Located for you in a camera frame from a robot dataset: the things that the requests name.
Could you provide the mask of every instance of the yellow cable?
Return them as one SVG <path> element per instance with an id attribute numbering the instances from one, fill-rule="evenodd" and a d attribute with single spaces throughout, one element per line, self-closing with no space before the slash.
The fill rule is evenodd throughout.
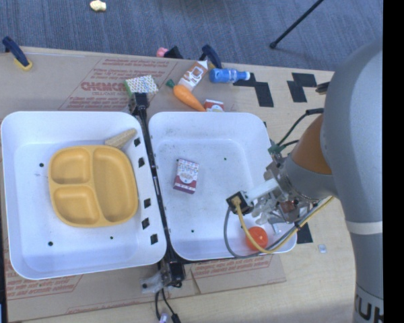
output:
<path id="1" fill-rule="evenodd" d="M 332 200 L 333 200 L 333 196 L 331 196 L 331 197 L 329 198 L 329 200 L 326 201 L 325 203 L 323 203 L 323 205 L 321 205 L 319 208 L 316 208 L 316 211 L 314 212 L 314 214 L 315 214 L 315 213 L 318 213 L 322 208 L 326 207 L 326 205 L 327 205 L 328 203 L 330 203 Z M 242 216 L 242 211 L 241 211 L 241 207 L 240 207 L 241 200 L 239 199 L 239 197 L 237 197 L 237 196 L 234 197 L 234 198 L 232 199 L 232 202 L 233 202 L 233 204 L 234 204 L 235 207 L 236 207 L 236 212 L 238 213 L 238 217 L 239 217 L 239 219 L 240 219 L 242 229 L 244 230 L 244 232 L 245 232 L 245 234 L 246 234 L 248 240 L 250 240 L 250 243 L 251 243 L 258 251 L 262 252 L 263 254 L 273 254 L 273 253 L 274 253 L 275 251 L 277 251 L 280 247 L 282 247 L 282 246 L 293 236 L 293 234 L 296 233 L 297 230 L 298 230 L 298 228 L 297 228 L 296 226 L 294 226 L 294 227 L 293 227 L 294 231 L 293 231 L 288 237 L 286 237 L 286 239 L 285 239 L 284 241 L 282 241 L 282 242 L 281 242 L 278 246 L 276 246 L 274 249 L 266 250 L 266 249 L 262 248 L 260 245 L 258 245 L 258 244 L 256 243 L 255 239 L 251 236 L 250 232 L 248 231 L 247 226 L 245 225 L 245 222 L 244 222 L 244 217 Z M 309 217 L 307 217 L 305 220 L 303 220 L 303 222 L 302 222 L 301 224 L 299 224 L 299 227 L 302 228 L 302 227 L 308 222 L 308 220 L 310 220 L 310 218 L 314 216 L 314 214 L 312 214 L 311 216 L 309 216 Z"/>

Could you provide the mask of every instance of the black pole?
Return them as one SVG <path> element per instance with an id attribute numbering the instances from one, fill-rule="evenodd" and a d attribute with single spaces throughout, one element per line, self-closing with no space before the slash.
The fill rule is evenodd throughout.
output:
<path id="1" fill-rule="evenodd" d="M 274 49 L 279 41 L 285 38 L 289 32 L 291 32 L 304 18 L 309 15 L 317 6 L 319 6 L 323 0 L 318 0 L 307 12 L 305 12 L 296 22 L 294 22 L 279 38 L 277 38 L 274 42 L 272 42 L 269 47 Z"/>

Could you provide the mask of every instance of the table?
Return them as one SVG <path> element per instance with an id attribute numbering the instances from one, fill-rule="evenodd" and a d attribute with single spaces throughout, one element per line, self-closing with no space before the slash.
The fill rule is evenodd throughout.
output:
<path id="1" fill-rule="evenodd" d="M 151 101 L 149 118 L 159 111 L 191 111 L 177 101 L 166 86 L 168 79 L 178 82 L 185 70 L 192 65 L 190 60 L 30 47 L 22 49 L 34 63 L 29 72 L 17 68 L 11 54 L 0 54 L 0 123 L 9 113 L 18 110 L 125 110 L 128 96 L 122 91 L 120 83 L 126 76 L 144 74 L 153 75 L 160 89 Z M 205 98 L 221 100 L 226 112 L 250 112 L 257 115 L 265 122 L 269 137 L 275 141 L 285 135 L 306 109 L 323 107 L 325 97 L 316 93 L 314 87 L 303 87 L 304 95 L 295 97 L 294 101 L 290 89 L 302 87 L 297 79 L 299 75 L 296 74 L 313 75 L 317 83 L 330 81 L 333 74 L 309 69 L 228 63 L 223 65 L 250 71 L 258 82 L 267 83 L 273 107 L 259 105 L 254 87 L 212 84 L 207 77 L 195 88 L 196 97 L 201 102 Z M 111 84 L 110 91 L 102 91 L 105 83 Z M 110 92 L 111 95 L 94 95 L 94 92 Z M 302 121 L 289 140 L 298 139 L 312 119 L 310 116 Z M 1 202 L 4 203 L 2 188 Z M 1 209 L 4 248 L 7 252 L 9 246 L 4 204 Z M 171 298 L 175 298 L 169 299 L 169 304 L 182 322 L 351 322 L 355 283 L 354 256 L 340 202 L 335 199 L 308 226 L 312 242 L 298 244 L 292 251 L 279 256 L 285 281 L 183 297 L 172 293 Z M 157 322 L 154 302 L 146 298 L 117 302 L 116 305 L 104 306 L 105 310 L 75 310 L 74 312 L 81 313 L 53 317 L 30 315 L 28 312 L 53 307 L 53 295 L 38 298 L 38 308 L 27 307 L 30 303 L 25 304 L 25 309 L 15 306 L 15 297 L 9 295 L 18 295 L 15 288 L 21 283 L 12 283 L 16 278 L 13 278 L 9 260 L 6 267 L 8 315 L 13 322 Z M 104 287 L 98 286 L 100 276 L 91 275 L 92 283 L 96 284 L 91 291 L 110 297 L 112 293 L 102 292 Z M 63 283 L 62 297 L 68 295 L 65 286 L 66 283 Z M 159 305 L 161 311 L 168 312 L 163 301 Z"/>

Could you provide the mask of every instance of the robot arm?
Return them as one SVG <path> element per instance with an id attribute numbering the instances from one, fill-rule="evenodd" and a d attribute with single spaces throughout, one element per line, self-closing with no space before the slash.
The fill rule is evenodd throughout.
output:
<path id="1" fill-rule="evenodd" d="M 382 40 L 334 73 L 323 115 L 289 156 L 274 154 L 266 182 L 240 196 L 242 214 L 296 222 L 321 199 L 341 201 L 356 264 L 353 321 L 383 322 Z"/>

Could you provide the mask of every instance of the white tray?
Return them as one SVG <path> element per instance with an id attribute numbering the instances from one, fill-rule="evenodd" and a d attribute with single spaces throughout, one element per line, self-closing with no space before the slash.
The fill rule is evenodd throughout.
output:
<path id="1" fill-rule="evenodd" d="M 149 120 L 149 132 L 172 247 L 191 261 L 232 257 L 223 233 L 226 199 L 264 182 L 271 144 L 263 121 L 241 112 L 160 112 Z M 194 194 L 172 188 L 178 158 L 199 164 Z M 256 225 L 251 215 L 244 221 L 247 227 Z M 290 225 L 277 224 L 277 235 L 269 224 L 262 227 L 271 244 Z M 251 253 L 244 236 L 238 216 L 231 214 L 228 239 L 237 254 Z M 296 235 L 277 252 L 295 245 Z"/>
<path id="2" fill-rule="evenodd" d="M 56 215 L 48 191 L 48 161 L 63 147 L 103 145 L 127 129 L 135 139 L 122 150 L 131 160 L 139 196 L 137 213 L 108 227 L 73 227 Z M 47 279 L 153 264 L 166 238 L 141 126 L 124 112 L 14 112 L 1 124 L 9 253 L 27 279 Z M 139 167 L 139 159 L 145 165 Z M 149 219 L 144 229 L 142 221 Z"/>

